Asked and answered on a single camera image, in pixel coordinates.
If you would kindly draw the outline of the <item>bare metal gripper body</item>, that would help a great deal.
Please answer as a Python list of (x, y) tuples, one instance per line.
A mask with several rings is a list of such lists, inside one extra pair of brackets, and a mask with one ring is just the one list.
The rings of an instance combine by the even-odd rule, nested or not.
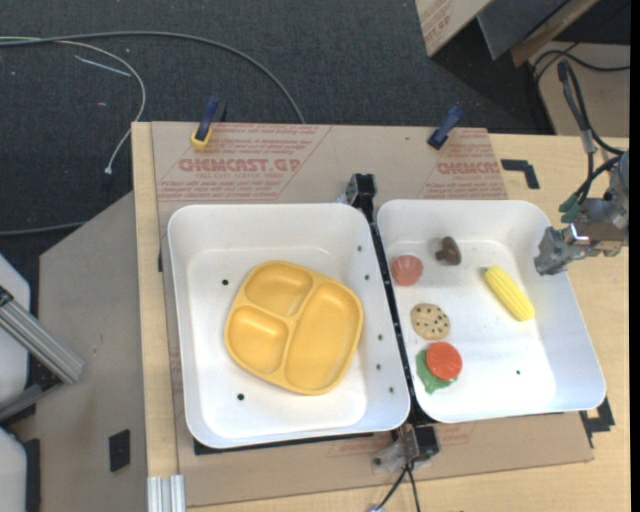
[(629, 196), (626, 188), (610, 185), (600, 198), (576, 202), (569, 222), (574, 257), (611, 257), (628, 245)]

